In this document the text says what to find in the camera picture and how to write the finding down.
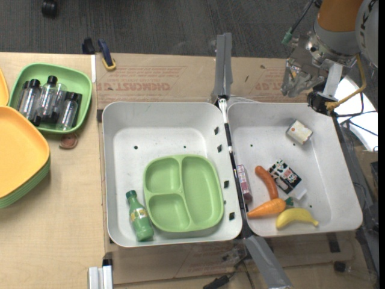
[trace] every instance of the yellow plate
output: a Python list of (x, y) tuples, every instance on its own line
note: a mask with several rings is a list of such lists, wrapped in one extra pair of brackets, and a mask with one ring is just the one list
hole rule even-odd
[(47, 163), (46, 139), (11, 107), (0, 106), (0, 198), (20, 186)]
[(4, 75), (0, 69), (0, 106), (5, 106), (8, 103), (9, 97), (7, 83), (5, 82)]

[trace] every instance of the brown round object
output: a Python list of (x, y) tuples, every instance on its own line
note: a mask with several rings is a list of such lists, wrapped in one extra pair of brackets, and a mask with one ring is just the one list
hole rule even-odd
[(60, 147), (63, 149), (73, 149), (78, 144), (78, 136), (71, 132), (70, 134), (64, 134), (61, 136)]

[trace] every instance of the wooden table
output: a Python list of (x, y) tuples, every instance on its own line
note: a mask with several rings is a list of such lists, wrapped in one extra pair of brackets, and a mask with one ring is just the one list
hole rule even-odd
[[(0, 68), (11, 90), (19, 72), (27, 64), (53, 63), (95, 76), (89, 55), (0, 53)], [(79, 130), (75, 149), (59, 148), (60, 136), (45, 135), (51, 149), (51, 170), (32, 191), (14, 204), (0, 210), (0, 287), (1, 288), (87, 288), (87, 270), (101, 266), (108, 249), (103, 221), (100, 134), (96, 119), (97, 93), (89, 115)], [(353, 257), (363, 262), (358, 242), (347, 238)], [(290, 261), (290, 256), (281, 258)], [(307, 254), (297, 260), (305, 260)], [(338, 277), (331, 262), (293, 266), (287, 264), (295, 288), (371, 288), (364, 282)], [(247, 270), (256, 288), (265, 288), (255, 267)], [(123, 268), (116, 271), (124, 273)], [(145, 264), (137, 273), (150, 275)], [(153, 282), (116, 285), (116, 288), (202, 288), (213, 276), (196, 276)], [(228, 288), (251, 288), (246, 269), (236, 273)]]

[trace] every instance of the toy banana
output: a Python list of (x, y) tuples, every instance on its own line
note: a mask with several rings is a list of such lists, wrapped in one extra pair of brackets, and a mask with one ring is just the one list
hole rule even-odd
[(284, 210), (278, 215), (276, 219), (276, 227), (277, 229), (280, 229), (294, 221), (312, 223), (314, 226), (318, 226), (319, 223), (312, 217), (308, 210), (304, 208), (290, 208)]

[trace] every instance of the toy carrot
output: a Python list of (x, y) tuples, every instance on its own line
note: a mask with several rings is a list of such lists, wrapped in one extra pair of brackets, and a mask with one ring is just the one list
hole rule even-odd
[(247, 216), (250, 218), (281, 213), (286, 208), (286, 202), (281, 198), (274, 198), (264, 202), (255, 209), (249, 211)]
[(254, 171), (257, 176), (260, 177), (265, 183), (266, 188), (269, 192), (270, 199), (273, 200), (275, 198), (278, 198), (278, 189), (276, 186), (276, 182), (274, 181), (270, 173), (265, 170), (262, 166), (255, 167)]

